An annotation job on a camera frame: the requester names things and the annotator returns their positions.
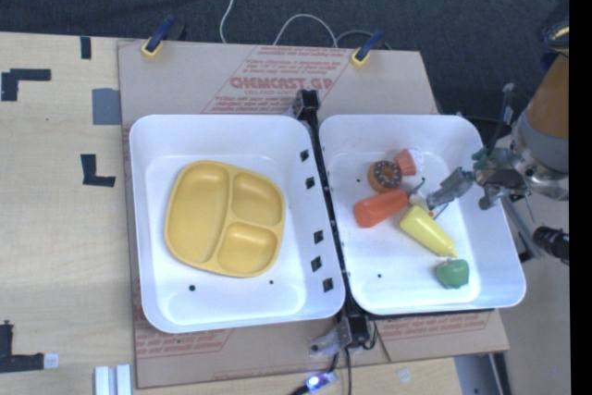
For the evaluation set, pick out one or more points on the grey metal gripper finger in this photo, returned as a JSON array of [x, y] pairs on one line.
[[451, 188]]

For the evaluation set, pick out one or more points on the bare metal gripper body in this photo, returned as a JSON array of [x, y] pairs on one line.
[[506, 178]]

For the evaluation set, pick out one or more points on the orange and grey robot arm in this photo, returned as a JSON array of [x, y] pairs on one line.
[[550, 106]]

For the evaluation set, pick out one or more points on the yellow squeeze bottle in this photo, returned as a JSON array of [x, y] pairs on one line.
[[423, 229]]

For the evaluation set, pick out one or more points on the orange and white toy cake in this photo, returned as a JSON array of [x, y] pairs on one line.
[[407, 162]]

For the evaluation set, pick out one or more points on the brown sprinkled doughnut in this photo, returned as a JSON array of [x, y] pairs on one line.
[[375, 181]]

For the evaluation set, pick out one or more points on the orange squeeze bottle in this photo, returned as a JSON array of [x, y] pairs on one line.
[[377, 208]]

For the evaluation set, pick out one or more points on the green bell pepper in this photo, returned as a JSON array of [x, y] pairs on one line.
[[453, 274]]

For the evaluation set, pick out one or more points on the white plastic tray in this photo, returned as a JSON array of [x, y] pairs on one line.
[[388, 263], [222, 310]]

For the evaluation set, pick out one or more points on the thin black rod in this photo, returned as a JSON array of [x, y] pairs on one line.
[[329, 203]]

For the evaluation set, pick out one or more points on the yellow divided plate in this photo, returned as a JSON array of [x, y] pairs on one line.
[[199, 208]]

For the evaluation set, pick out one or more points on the brown cardboard board red print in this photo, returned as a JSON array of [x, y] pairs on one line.
[[185, 78]]

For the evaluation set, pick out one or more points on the black cylinder on white bracket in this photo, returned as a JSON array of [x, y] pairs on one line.
[[552, 241]]

